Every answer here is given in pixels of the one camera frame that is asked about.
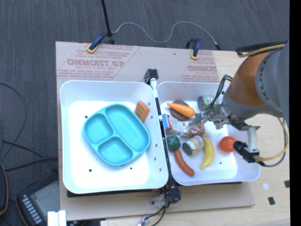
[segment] gray carpet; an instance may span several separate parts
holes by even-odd
[[[157,41],[166,40],[179,21],[193,22],[206,29],[222,50],[289,39],[290,0],[105,3],[112,31],[132,22]],[[57,157],[55,41],[91,42],[102,32],[107,30],[100,0],[0,0],[0,118],[4,140],[16,140],[46,157]],[[216,50],[211,38],[192,24],[178,24],[166,43],[150,40],[139,27],[130,24],[113,35],[115,44],[165,48],[184,48],[191,38],[201,39],[201,49]],[[20,94],[26,108],[8,86]],[[3,143],[0,158],[7,169],[40,156]],[[57,168],[57,161],[51,162]],[[18,191],[51,171],[45,161],[8,170],[10,199],[14,200]],[[23,225],[13,201],[0,218],[0,225]]]

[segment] cardboard sheet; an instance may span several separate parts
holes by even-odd
[[[158,83],[219,82],[212,51],[200,50],[197,60],[189,49],[152,48],[101,44],[89,54],[88,43],[56,42],[57,117],[60,167],[60,209],[67,220],[111,218],[150,214],[151,199],[160,195],[150,192],[68,197],[62,180],[62,126],[60,87],[69,80],[142,81],[147,69],[158,70]],[[254,204],[247,182],[201,186],[181,186],[182,199],[170,212],[243,207]]]

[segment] can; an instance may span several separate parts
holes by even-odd
[[[195,135],[194,137],[190,138],[188,141],[182,144],[182,149],[188,156],[191,156],[192,154],[196,153],[199,149],[201,149],[204,145],[205,143],[203,138],[199,135]]]
[[[214,97],[213,96],[200,96],[198,98],[198,108],[200,111],[205,111],[208,106],[213,102]]]

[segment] blue plastic plate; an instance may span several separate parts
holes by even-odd
[[[142,154],[151,137],[145,125],[127,106],[112,104],[94,113],[84,123],[86,140],[111,166],[121,166]]]

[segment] wire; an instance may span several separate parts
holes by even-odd
[[[195,23],[192,23],[192,22],[188,22],[188,21],[180,21],[180,22],[177,22],[177,23],[175,23],[173,26],[172,26],[172,28],[171,28],[171,32],[170,32],[170,35],[169,35],[169,37],[166,39],[166,40],[164,40],[164,41],[157,41],[157,40],[154,40],[140,25],[138,25],[138,24],[135,24],[135,23],[131,23],[131,22],[127,22],[127,23],[123,23],[122,25],[120,25],[119,27],[118,27],[118,29],[116,30],[116,31],[111,31],[111,33],[112,34],[116,34],[120,29],[121,29],[121,27],[123,27],[123,26],[125,26],[125,25],[127,25],[127,24],[131,24],[131,25],[135,25],[135,26],[137,26],[137,27],[139,27],[144,33],[145,33],[145,35],[150,39],[150,40],[152,40],[153,42],[155,42],[155,43],[166,43],[167,41],[169,41],[170,39],[171,39],[171,36],[172,36],[172,34],[173,34],[173,30],[174,30],[174,27],[176,27],[178,24],[192,24],[192,25],[194,25],[194,26],[196,26],[196,27],[198,27],[198,28],[200,28],[200,29],[202,29],[211,39],[212,39],[212,41],[213,41],[213,43],[214,43],[214,45],[218,48],[218,50],[221,50],[221,48],[219,47],[219,45],[218,45],[218,43],[215,41],[215,39],[213,38],[213,36],[206,30],[206,29],[204,29],[203,27],[201,27],[200,25],[198,25],[198,24],[195,24]]]
[[[20,128],[20,130],[19,130],[17,136],[16,136],[15,139],[13,140],[13,141],[15,142],[15,141],[17,140],[17,138],[19,137],[19,135],[21,134],[21,131],[22,131],[22,129],[23,129],[23,127],[24,127],[24,124],[25,124],[25,121],[26,121],[26,111],[27,111],[27,110],[26,110],[26,104],[25,104],[25,101],[24,101],[23,97],[20,95],[20,93],[19,93],[15,88],[13,88],[13,87],[11,87],[11,86],[5,84],[5,83],[2,83],[2,82],[0,82],[0,85],[6,86],[6,87],[10,88],[11,90],[13,90],[13,91],[19,96],[19,98],[21,99],[22,104],[23,104],[23,107],[24,107],[24,117],[23,117],[22,126],[21,126],[21,128]],[[9,150],[11,149],[11,147],[12,147],[12,145],[10,145],[10,147],[7,149],[7,151],[4,153],[4,156],[1,158],[0,161],[3,161],[3,160],[4,160],[4,158],[5,158],[6,155],[8,154]]]
[[[269,50],[274,50],[274,49],[278,49],[278,48],[283,48],[285,46],[285,44],[279,44],[279,45],[274,45],[274,46],[269,46],[269,47],[265,47],[265,48],[260,48],[257,50],[254,50],[252,52],[247,52],[245,54],[243,54],[242,52],[238,52],[238,57],[243,58],[243,57],[247,57],[247,56],[252,56],[252,55],[256,55],[256,54],[260,54]]]
[[[285,132],[283,132],[283,134],[284,134],[284,144],[286,145],[286,134],[285,134]],[[286,155],[286,152],[283,153],[281,159],[280,159],[278,162],[276,162],[276,163],[274,163],[274,164],[272,164],[272,165],[267,165],[267,164],[265,164],[265,163],[262,162],[262,161],[259,162],[259,164],[262,165],[262,166],[264,166],[264,167],[268,167],[268,168],[278,166],[278,165],[284,160],[285,155]]]
[[[267,161],[267,160],[275,159],[275,158],[283,155],[286,152],[286,150],[288,149],[288,146],[289,146],[289,134],[288,134],[288,131],[285,128],[284,123],[279,118],[278,118],[278,120],[279,120],[279,122],[280,122],[280,124],[281,124],[281,126],[282,126],[282,128],[284,130],[285,137],[286,137],[286,143],[285,143],[284,149],[280,153],[278,153],[278,154],[276,154],[274,156],[271,156],[271,157],[260,157],[258,155],[255,155],[253,157],[254,157],[254,159],[255,159],[256,162],[262,162],[262,161]]]
[[[24,167],[24,166],[27,166],[27,165],[30,165],[30,164],[33,164],[33,163],[37,163],[37,162],[40,162],[40,161],[46,161],[46,160],[58,160],[58,158],[57,157],[44,157],[44,158],[36,159],[34,161],[29,161],[29,162],[26,162],[26,163],[23,163],[23,164],[14,166],[14,167],[5,168],[5,171],[14,170],[14,169],[17,169],[17,168],[20,168],[20,167]]]
[[[18,144],[18,143],[16,143],[16,142],[10,142],[10,141],[6,141],[6,140],[3,140],[3,142],[4,142],[4,143],[8,143],[8,144],[12,144],[12,145],[15,145],[15,146],[18,146],[18,147],[20,147],[20,148],[23,148],[23,149],[25,149],[25,150],[28,150],[28,151],[30,151],[30,152],[33,152],[33,153],[39,155],[39,156],[42,157],[42,158],[45,158],[45,156],[43,156],[43,155],[40,154],[39,152],[37,152],[37,151],[35,151],[35,150],[33,150],[33,149],[30,149],[30,148],[28,148],[28,147],[26,147],[26,146],[24,146],[24,145],[20,145],[20,144]],[[52,167],[52,169],[55,169],[54,165],[53,165],[49,160],[47,160],[47,162],[50,164],[50,166]]]
[[[164,205],[162,208],[160,208],[157,212],[155,212],[154,214],[152,214],[152,215],[146,217],[144,220],[147,220],[147,219],[149,219],[149,218],[151,218],[151,217],[153,217],[153,216],[156,216],[157,214],[159,214],[159,213],[163,210],[161,217],[158,219],[158,221],[157,221],[155,224],[153,224],[153,225],[151,225],[151,226],[157,225],[157,224],[161,221],[161,219],[163,218],[163,216],[164,216],[164,214],[165,214],[165,211],[166,211],[166,208],[168,208],[169,205],[170,205],[170,203],[165,204],[165,205]]]
[[[208,110],[208,109],[211,110],[211,109],[213,108],[213,106],[214,106],[214,104],[215,104],[217,98],[218,98],[218,97],[220,96],[220,94],[222,93],[222,89],[223,89],[224,84],[225,84],[226,81],[232,81],[232,77],[229,76],[229,75],[227,75],[227,74],[225,74],[225,75],[223,76],[223,78],[221,79],[221,82],[220,82],[220,84],[219,84],[219,86],[218,86],[218,89],[217,89],[217,91],[216,91],[215,97],[214,97],[213,101],[210,103],[210,105],[208,106],[207,110]]]

